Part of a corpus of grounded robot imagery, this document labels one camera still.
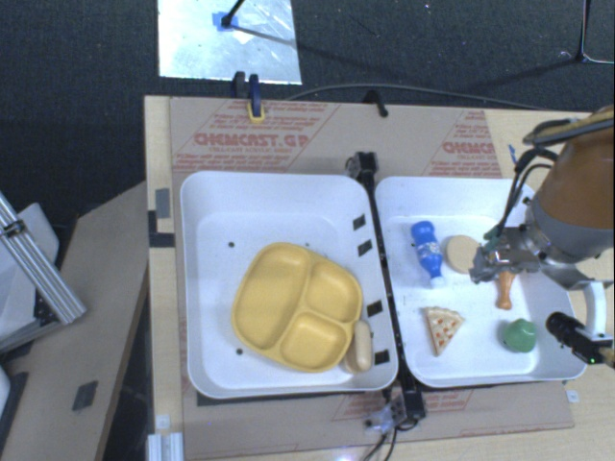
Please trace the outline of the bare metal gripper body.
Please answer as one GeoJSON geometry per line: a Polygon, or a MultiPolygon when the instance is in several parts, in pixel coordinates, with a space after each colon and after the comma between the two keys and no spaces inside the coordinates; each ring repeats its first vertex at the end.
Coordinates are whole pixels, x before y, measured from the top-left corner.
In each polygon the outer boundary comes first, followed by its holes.
{"type": "Polygon", "coordinates": [[[487,252],[498,271],[499,259],[523,257],[539,261],[539,270],[548,262],[551,241],[538,226],[507,227],[499,230],[492,228],[487,233],[487,252]]]}

